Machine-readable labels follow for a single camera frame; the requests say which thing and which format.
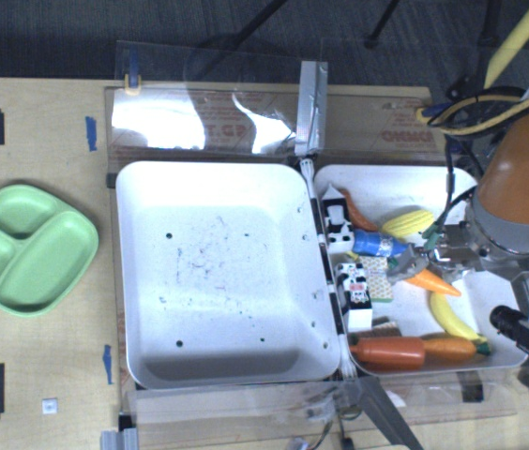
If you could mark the blue bottle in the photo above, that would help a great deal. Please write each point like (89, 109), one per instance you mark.
(374, 243)

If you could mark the yellow banana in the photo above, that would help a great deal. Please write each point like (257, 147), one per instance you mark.
(449, 319)

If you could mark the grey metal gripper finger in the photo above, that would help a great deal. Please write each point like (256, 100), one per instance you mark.
(415, 250)
(403, 270)

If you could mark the yellow corn cob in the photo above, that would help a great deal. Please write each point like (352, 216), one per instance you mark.
(407, 223)

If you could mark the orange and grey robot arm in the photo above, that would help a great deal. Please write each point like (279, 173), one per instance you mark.
(520, 181)

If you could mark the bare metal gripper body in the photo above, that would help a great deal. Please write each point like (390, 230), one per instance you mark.
(457, 249)

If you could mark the green divided plate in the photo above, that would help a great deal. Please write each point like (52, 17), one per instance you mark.
(30, 251)

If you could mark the brown biscuit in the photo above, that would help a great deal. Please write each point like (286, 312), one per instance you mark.
(386, 328)

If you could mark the black cylinder on white bracket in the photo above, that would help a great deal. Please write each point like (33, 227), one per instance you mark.
(522, 328)

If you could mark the white plastic tray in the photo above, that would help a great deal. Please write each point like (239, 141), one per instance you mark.
(227, 274)
(400, 190)

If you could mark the cow print milk carton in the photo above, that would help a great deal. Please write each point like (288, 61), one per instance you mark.
(357, 293)
(337, 223)

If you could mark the thin black and white rod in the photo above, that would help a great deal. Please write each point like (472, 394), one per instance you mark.
(325, 256)

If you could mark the orange sausage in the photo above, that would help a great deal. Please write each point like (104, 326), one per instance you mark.
(358, 216)

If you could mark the patterned packet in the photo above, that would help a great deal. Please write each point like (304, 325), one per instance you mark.
(379, 281)

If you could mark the orange carrot with green top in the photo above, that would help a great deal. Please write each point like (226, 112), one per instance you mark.
(452, 349)

